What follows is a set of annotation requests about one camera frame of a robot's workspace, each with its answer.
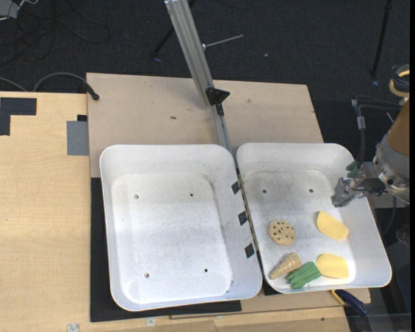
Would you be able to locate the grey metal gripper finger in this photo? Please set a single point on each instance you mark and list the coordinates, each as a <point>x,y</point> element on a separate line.
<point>342,184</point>
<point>339,199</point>

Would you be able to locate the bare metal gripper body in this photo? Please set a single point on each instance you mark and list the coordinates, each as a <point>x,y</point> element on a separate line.
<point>373,184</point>

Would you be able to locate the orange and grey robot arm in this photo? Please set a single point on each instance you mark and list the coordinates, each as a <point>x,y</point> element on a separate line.
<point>399,133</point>

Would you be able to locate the yellow half-round slice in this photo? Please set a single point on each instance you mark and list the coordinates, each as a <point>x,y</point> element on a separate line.
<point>332,266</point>
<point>332,227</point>

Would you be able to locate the white plastic tray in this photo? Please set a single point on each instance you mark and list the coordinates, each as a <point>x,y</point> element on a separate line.
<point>297,202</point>
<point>173,227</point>

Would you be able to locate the beige chocolate chip biscuit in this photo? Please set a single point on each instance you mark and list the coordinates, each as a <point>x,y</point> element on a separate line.
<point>281,232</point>

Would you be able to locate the green asparagus bundle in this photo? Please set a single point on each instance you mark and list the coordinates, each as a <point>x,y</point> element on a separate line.
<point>302,275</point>

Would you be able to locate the beige ice cream cone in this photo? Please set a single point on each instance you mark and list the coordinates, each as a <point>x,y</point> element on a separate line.
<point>286,265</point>

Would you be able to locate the brown cardboard board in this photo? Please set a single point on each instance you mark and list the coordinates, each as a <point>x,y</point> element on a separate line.
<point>152,116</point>

